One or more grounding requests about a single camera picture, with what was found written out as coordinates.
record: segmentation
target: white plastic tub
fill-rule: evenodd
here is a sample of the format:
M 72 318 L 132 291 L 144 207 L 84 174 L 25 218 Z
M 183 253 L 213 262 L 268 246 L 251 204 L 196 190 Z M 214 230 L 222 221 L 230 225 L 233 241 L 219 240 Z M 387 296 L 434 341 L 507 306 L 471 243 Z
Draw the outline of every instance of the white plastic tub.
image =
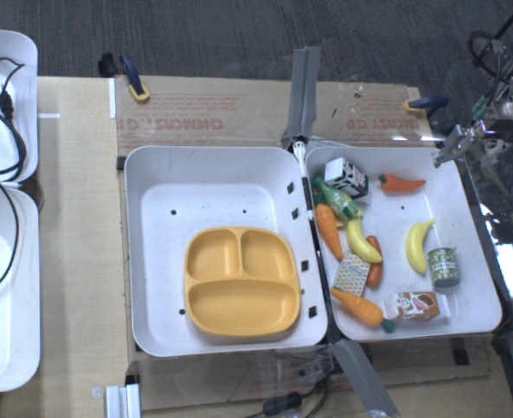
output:
M 24 65 L 6 85 L 14 108 L 13 123 L 27 149 L 17 178 L 22 181 L 37 167 L 37 48 L 20 33 L 0 30 L 1 57 Z M 11 61 L 0 61 L 0 92 L 15 68 Z M 14 139 L 0 120 L 0 169 L 17 160 Z M 7 172 L 0 175 L 0 181 L 13 176 L 14 172 Z M 41 348 L 38 211 L 28 195 L 6 187 L 17 210 L 20 233 L 15 259 L 0 283 L 0 392 L 21 387 L 30 380 L 37 370 Z M 14 236 L 14 215 L 0 190 L 0 277 L 9 264 Z
M 0 284 L 0 392 L 27 382 L 40 359 L 37 207 L 25 193 L 8 191 L 18 213 L 20 240 L 12 268 Z M 14 217 L 0 191 L 0 276 L 10 260 L 14 233 Z
M 132 330 L 155 356 L 300 347 L 327 328 L 299 166 L 273 147 L 142 147 L 125 163 Z M 202 332 L 186 313 L 184 264 L 191 238 L 218 226 L 278 233 L 291 246 L 300 313 L 279 334 L 233 338 Z
M 363 211 L 365 236 L 375 235 L 384 257 L 383 276 L 377 288 L 365 287 L 363 297 L 383 307 L 384 300 L 399 291 L 436 291 L 447 295 L 449 319 L 431 322 L 401 322 L 392 334 L 369 327 L 349 314 L 336 300 L 334 317 L 338 328 L 353 340 L 392 340 L 423 336 L 490 332 L 502 318 L 502 309 L 484 257 L 462 181 L 453 161 L 434 167 L 435 149 L 427 147 L 365 148 L 319 147 L 307 155 L 310 179 L 324 172 L 325 164 L 343 157 L 370 178 L 370 202 L 359 204 Z M 393 173 L 402 179 L 426 179 L 424 187 L 407 194 L 389 194 L 380 188 L 378 175 Z M 405 240 L 408 229 L 418 221 L 435 220 L 423 243 L 425 253 L 438 247 L 456 252 L 460 283 L 451 288 L 434 288 L 429 272 L 419 274 L 408 263 Z M 345 232 L 341 244 L 348 249 Z M 327 278 L 334 281 L 338 262 L 321 240 Z

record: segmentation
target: toy can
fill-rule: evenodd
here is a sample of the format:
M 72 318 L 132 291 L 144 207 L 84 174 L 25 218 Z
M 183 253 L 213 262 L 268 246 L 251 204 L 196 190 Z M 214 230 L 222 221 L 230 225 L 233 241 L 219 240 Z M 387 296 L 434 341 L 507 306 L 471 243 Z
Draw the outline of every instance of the toy can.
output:
M 428 254 L 430 276 L 435 287 L 453 287 L 459 283 L 456 252 L 449 247 L 433 249 Z

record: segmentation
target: orange toy carrot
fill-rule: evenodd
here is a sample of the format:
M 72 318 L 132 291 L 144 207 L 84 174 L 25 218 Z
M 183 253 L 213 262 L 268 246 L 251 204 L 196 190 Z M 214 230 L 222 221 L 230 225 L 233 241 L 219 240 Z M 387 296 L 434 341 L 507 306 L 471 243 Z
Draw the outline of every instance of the orange toy carrot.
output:
M 340 236 L 337 232 L 337 224 L 335 223 L 335 214 L 332 208 L 323 203 L 318 203 L 314 208 L 316 217 L 316 226 L 322 238 L 326 241 L 327 247 L 330 248 L 337 260 L 343 259 L 343 251 L 341 250 Z
M 399 179 L 391 173 L 383 173 L 378 179 L 381 182 L 380 187 L 384 191 L 397 193 L 412 192 L 426 183 L 426 179 Z
M 355 294 L 332 288 L 332 294 L 351 313 L 369 325 L 378 325 L 384 320 L 384 312 L 373 301 Z
M 375 247 L 376 251 L 381 255 L 380 243 L 378 243 L 378 239 L 374 235 L 368 235 L 367 242 Z M 367 275 L 367 285 L 371 288 L 376 288 L 380 284 L 381 273 L 384 266 L 384 261 L 382 259 L 379 263 L 371 263 L 370 269 L 368 270 Z

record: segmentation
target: yellow toy banana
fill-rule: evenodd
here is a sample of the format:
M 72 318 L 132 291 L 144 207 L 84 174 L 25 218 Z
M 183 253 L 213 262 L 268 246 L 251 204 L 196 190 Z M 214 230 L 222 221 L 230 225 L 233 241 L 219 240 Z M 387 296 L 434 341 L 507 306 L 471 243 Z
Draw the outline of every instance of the yellow toy banana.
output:
M 349 220 L 345 231 L 347 233 L 347 243 L 355 254 L 370 263 L 381 262 L 381 254 L 362 235 L 361 217 Z
M 427 270 L 427 261 L 424 258 L 422 242 L 424 241 L 424 237 L 433 223 L 434 219 L 415 223 L 411 226 L 411 229 L 409 229 L 407 234 L 407 241 L 405 243 L 407 259 L 409 260 L 411 266 L 418 273 L 425 273 Z

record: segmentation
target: yellow divided plate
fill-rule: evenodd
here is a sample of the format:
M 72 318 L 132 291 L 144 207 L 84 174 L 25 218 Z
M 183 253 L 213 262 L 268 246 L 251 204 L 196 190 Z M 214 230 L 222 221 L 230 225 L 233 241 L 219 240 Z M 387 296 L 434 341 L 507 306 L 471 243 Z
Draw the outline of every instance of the yellow divided plate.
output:
M 266 229 L 206 229 L 186 249 L 185 298 L 192 321 L 209 334 L 251 337 L 284 331 L 300 310 L 291 247 Z

